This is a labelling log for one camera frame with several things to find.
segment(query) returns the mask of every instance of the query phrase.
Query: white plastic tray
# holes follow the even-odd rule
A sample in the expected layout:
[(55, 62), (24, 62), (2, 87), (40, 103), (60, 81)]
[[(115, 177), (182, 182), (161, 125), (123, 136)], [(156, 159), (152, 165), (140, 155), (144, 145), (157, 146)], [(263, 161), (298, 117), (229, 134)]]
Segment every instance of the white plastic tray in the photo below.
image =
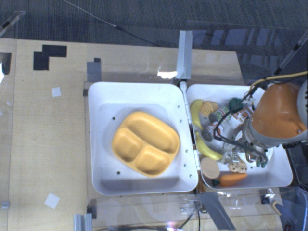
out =
[[(227, 85), (192, 85), (187, 90), (187, 98), (189, 104), (197, 99), (204, 101), (217, 102), (219, 107), (228, 107), (231, 98), (243, 98), (244, 94), (249, 91), (246, 86), (227, 86)], [(262, 97), (264, 90), (258, 89), (253, 95), (255, 105)], [(265, 168), (256, 167), (255, 163), (248, 163), (244, 156), (241, 156), (247, 164), (248, 176), (228, 189), (244, 189), (244, 188), (271, 188), (288, 186), (293, 179), (290, 162), (286, 151), (282, 146), (272, 150), (272, 156)], [(221, 174), (229, 173), (228, 165), (218, 163)], [(225, 187), (213, 187), (210, 179), (204, 178), (205, 183), (214, 189), (225, 190)]]
[[(185, 103), (171, 84), (97, 82), (89, 89), (92, 183), (103, 195), (188, 192), (198, 174)], [(147, 112), (171, 126), (180, 137), (180, 149), (160, 176), (147, 177), (118, 160), (111, 141), (132, 112)]]

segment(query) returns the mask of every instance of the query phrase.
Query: green object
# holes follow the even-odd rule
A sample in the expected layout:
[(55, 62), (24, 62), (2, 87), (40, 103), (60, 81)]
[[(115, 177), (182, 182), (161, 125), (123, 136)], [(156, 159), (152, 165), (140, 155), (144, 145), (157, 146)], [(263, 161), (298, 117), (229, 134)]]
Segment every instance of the green object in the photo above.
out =
[[(229, 109), (231, 110), (232, 107), (234, 107), (237, 103), (239, 103), (241, 101), (241, 99), (238, 99), (238, 98), (232, 98), (230, 101), (229, 101)], [(244, 105), (243, 104), (240, 104), (235, 110), (232, 111), (232, 113), (236, 113), (240, 110), (244, 109)]]
[(220, 181), (219, 180), (216, 180), (216, 179), (213, 179), (212, 180), (212, 185), (213, 185), (213, 187), (216, 187), (217, 185), (219, 185), (220, 184)]

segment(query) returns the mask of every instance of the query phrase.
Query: wooden table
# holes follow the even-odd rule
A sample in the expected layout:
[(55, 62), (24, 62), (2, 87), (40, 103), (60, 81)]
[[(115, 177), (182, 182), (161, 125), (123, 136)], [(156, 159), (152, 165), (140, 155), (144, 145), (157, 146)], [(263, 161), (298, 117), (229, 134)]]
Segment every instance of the wooden table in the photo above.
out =
[[(67, 57), (50, 57), (49, 71), (34, 71), (33, 52), (42, 51), (43, 44), (67, 46)], [(0, 52), (4, 51), (13, 54), (16, 67), (5, 77), (9, 88), (0, 96), (6, 100), (4, 95), (12, 96), (13, 91), (13, 124), (6, 125), (13, 128), (11, 154), (1, 150), (0, 174), (1, 182), (9, 181), (11, 206), (8, 217), (1, 210), (0, 221), (8, 219), (9, 231), (73, 230), (74, 214), (85, 214), (88, 204), (83, 97), (87, 62), (101, 59), (102, 80), (159, 81), (158, 71), (175, 71), (177, 49), (0, 38)], [(193, 50), (192, 54), (196, 80), (243, 83), (236, 53)], [(53, 97), (57, 87), (61, 96)], [(10, 137), (3, 126), (0, 132)], [(3, 168), (10, 169), (9, 178)], [(50, 193), (60, 198), (55, 209), (44, 204)], [(245, 230), (255, 225), (259, 230), (281, 230), (277, 215), (260, 215), (232, 221)], [(209, 216), (203, 218), (203, 230), (216, 230)], [(191, 221), (186, 228), (196, 225)]]

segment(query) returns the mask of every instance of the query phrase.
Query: carrot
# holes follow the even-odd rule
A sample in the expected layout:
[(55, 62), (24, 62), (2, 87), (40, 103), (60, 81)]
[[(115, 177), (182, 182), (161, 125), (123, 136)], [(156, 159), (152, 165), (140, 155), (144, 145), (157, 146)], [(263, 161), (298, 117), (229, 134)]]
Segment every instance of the carrot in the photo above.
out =
[(219, 179), (219, 182), (218, 181), (215, 182), (215, 185), (218, 185), (220, 183), (222, 187), (229, 187), (229, 186), (232, 186), (238, 183), (239, 181), (241, 181), (242, 179), (246, 177), (247, 177), (247, 174), (244, 174), (244, 173), (222, 175)]

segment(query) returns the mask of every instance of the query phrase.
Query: yellow banana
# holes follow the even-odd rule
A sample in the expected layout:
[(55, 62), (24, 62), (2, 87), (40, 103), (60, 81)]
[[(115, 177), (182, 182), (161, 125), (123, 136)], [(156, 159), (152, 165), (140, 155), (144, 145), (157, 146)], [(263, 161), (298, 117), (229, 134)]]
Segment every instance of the yellow banana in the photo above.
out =
[(200, 151), (200, 153), (203, 156), (210, 157), (214, 160), (220, 160), (222, 158), (221, 154), (213, 151), (204, 143), (204, 141), (200, 138), (200, 135), (198, 132), (196, 133), (196, 144), (197, 144), (198, 151)]
[(199, 111), (203, 104), (202, 99), (197, 99), (191, 104), (191, 115), (192, 115), (192, 123), (202, 129), (200, 119), (199, 119)]

